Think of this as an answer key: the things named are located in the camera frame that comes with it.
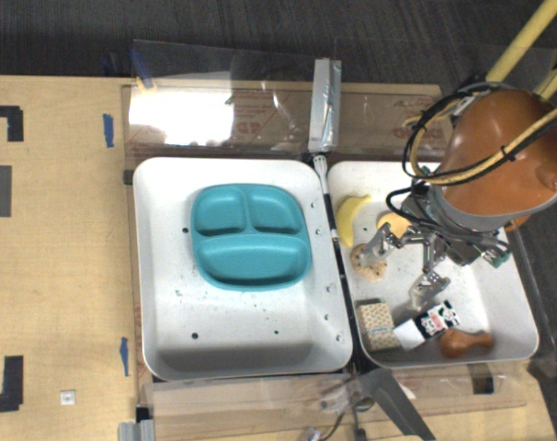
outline white square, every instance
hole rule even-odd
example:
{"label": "white square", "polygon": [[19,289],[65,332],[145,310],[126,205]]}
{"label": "white square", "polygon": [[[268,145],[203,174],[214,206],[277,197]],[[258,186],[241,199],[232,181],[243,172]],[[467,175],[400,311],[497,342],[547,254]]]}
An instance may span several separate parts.
{"label": "white square", "polygon": [[61,390],[60,405],[74,405],[76,403],[76,390]]}

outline brown toy drumstick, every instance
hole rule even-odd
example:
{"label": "brown toy drumstick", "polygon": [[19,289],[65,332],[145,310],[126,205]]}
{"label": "brown toy drumstick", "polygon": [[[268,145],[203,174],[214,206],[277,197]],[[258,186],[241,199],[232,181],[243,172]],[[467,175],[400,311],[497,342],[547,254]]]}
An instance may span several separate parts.
{"label": "brown toy drumstick", "polygon": [[489,333],[466,334],[455,328],[450,328],[440,337],[442,355],[448,358],[461,357],[474,346],[492,348],[494,338]]}

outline wooden table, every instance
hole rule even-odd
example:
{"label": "wooden table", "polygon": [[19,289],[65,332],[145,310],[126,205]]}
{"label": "wooden table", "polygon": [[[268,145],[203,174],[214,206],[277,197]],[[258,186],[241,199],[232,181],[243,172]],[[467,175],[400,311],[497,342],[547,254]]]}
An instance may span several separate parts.
{"label": "wooden table", "polygon": [[[6,119],[0,119],[0,165],[12,165],[11,217],[0,218],[0,392],[4,357],[24,357],[24,401],[18,411],[0,413],[0,440],[115,440],[119,423],[134,419],[121,127],[121,88],[130,83],[0,76],[0,105],[24,111],[25,134],[23,142],[8,142]],[[112,148],[104,114],[114,120]],[[554,439],[535,379],[524,373],[520,383],[525,406],[428,416],[426,422],[438,439]],[[75,404],[61,405],[63,390],[75,390]],[[399,435],[391,422],[365,427],[369,439]],[[333,439],[351,439],[349,428]]]}

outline dark floor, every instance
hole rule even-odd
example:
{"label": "dark floor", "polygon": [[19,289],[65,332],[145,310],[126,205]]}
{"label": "dark floor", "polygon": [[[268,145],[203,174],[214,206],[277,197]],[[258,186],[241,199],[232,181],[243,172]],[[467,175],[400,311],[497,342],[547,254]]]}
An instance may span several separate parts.
{"label": "dark floor", "polygon": [[[101,76],[108,52],[119,54],[126,72],[128,49],[141,39],[314,57],[347,48],[348,80],[454,84],[479,70],[481,60],[485,66],[485,54],[494,57],[507,45],[541,2],[0,0],[0,74]],[[553,57],[557,18],[535,48],[542,63]],[[440,64],[446,78],[431,80]],[[523,70],[517,81],[533,84],[537,76]],[[526,286],[542,335],[533,370],[557,430],[557,205],[532,218],[521,236],[533,271]],[[525,262],[521,254],[517,259]]]}

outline teal divided tray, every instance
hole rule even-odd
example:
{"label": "teal divided tray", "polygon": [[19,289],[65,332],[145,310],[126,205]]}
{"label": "teal divided tray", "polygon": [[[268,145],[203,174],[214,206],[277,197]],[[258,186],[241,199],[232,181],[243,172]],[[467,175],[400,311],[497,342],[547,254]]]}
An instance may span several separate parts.
{"label": "teal divided tray", "polygon": [[205,188],[193,203],[191,230],[197,269],[219,288],[285,288],[303,279],[312,263],[301,208],[279,187]]}

